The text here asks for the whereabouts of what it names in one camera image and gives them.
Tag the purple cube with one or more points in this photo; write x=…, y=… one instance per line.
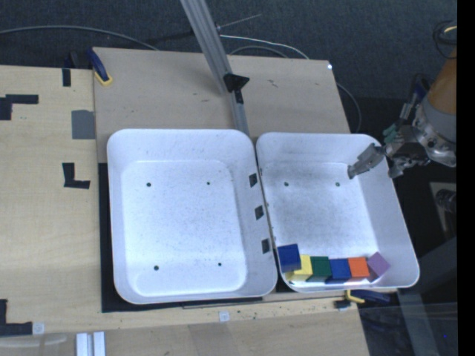
x=378, y=264

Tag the yellow cube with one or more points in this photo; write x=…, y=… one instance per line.
x=306, y=267

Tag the green cube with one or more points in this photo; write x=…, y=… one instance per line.
x=321, y=266

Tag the orange cube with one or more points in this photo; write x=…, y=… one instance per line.
x=358, y=267

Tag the blue cube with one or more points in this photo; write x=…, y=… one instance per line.
x=288, y=257
x=340, y=269

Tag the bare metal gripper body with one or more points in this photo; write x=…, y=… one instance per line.
x=412, y=150

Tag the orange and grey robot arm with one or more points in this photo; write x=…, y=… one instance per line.
x=445, y=87

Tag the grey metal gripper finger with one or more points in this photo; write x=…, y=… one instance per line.
x=365, y=161
x=398, y=169

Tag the white plastic tray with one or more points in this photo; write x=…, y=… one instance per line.
x=319, y=213
x=182, y=217

